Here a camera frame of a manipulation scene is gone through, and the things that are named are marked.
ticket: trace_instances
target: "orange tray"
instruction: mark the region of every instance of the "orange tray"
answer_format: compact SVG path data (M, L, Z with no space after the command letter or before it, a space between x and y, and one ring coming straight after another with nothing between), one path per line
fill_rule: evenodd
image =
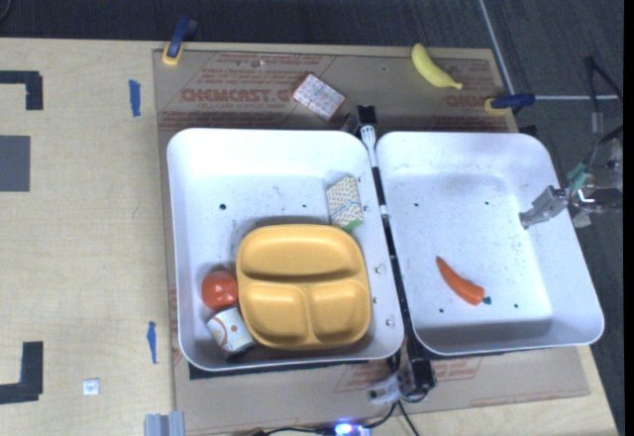
M359 341L370 326L361 249L328 225L258 228L236 259L238 299L254 338L278 350L322 350Z

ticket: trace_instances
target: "yellow banana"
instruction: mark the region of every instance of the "yellow banana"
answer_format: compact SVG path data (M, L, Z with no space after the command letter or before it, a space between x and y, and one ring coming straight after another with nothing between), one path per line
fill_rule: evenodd
M421 44L414 45L412 49L412 61L418 72L436 87L456 87L462 89L463 85L454 80L451 75L441 69L431 60L429 54Z

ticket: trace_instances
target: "black bracket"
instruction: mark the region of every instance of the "black bracket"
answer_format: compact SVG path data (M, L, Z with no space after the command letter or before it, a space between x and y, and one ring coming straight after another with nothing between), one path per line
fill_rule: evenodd
M0 70L2 83L23 83L27 90L27 110L44 109L42 76L38 71Z
M22 343L20 382L0 384L0 404L38 400L44 391L44 343Z

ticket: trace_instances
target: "red chili pepper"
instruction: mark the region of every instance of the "red chili pepper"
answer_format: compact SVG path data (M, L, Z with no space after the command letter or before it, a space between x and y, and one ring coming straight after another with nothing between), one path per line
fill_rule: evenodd
M490 303L490 299L484 297L484 288L457 275L442 258L436 257L436 264L445 282L460 298L472 305Z

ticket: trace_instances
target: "wooden surface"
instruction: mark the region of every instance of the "wooden surface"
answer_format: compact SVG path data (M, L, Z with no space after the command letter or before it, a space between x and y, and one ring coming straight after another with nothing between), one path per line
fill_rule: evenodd
M162 47L0 40L0 69L37 70L45 90L45 110L25 111L24 86L0 85L0 135L31 137L31 190L0 192L0 383L19 380L23 342L44 341L45 350L44 393L0 405L3 435L141 435L147 413L175 407L152 61ZM140 117L131 112L129 79L141 83ZM146 339L150 321L157 364ZM591 352L579 352L590 395L413 421L425 435L616 434ZM92 378L100 378L101 393L85 396L82 381ZM374 434L410 432L393 417Z

